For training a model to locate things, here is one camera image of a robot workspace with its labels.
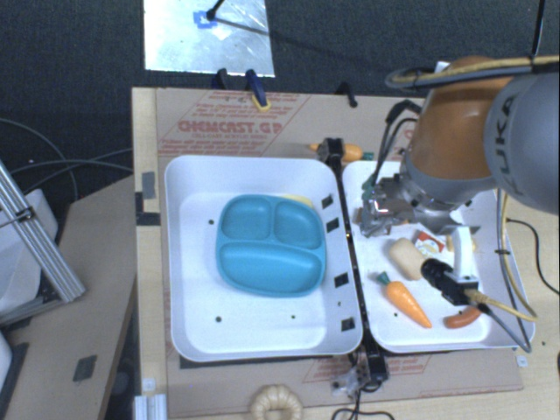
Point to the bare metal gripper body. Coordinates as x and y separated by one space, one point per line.
394 204

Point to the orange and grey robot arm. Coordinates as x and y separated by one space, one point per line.
455 134

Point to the red and white packet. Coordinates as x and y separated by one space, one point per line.
429 243

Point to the cream toy bread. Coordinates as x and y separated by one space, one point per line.
407 258

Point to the thin black rod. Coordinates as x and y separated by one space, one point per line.
352 243

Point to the orange carrot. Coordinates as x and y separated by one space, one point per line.
352 151
404 300

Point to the orange sausage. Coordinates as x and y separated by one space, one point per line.
461 319

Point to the white plastic tray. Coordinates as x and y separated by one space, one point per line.
197 278
437 335

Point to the blue divided plate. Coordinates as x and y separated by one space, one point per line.
262 261

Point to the brown cardboard board red print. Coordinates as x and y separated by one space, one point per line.
219 125

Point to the cream doughnut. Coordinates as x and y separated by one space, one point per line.
262 403

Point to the black cylinder on white bracket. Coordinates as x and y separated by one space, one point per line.
461 256

